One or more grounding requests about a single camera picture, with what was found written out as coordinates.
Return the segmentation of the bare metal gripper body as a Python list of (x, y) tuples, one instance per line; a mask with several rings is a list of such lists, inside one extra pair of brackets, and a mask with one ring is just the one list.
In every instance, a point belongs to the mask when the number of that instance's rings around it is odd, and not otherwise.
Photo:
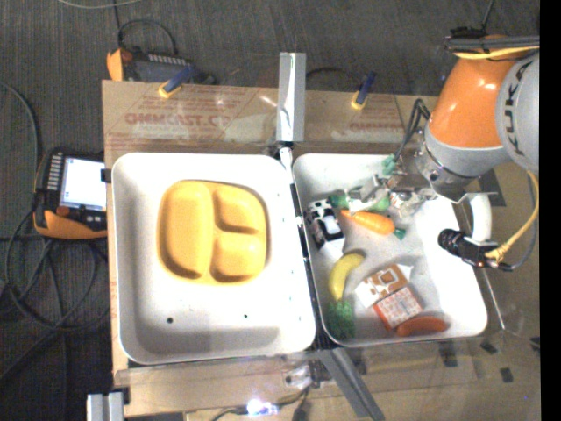
[(394, 193), (433, 199), (442, 196), (454, 203), (465, 194), (467, 177), (442, 165), (426, 146), (405, 149), (385, 166), (387, 186)]

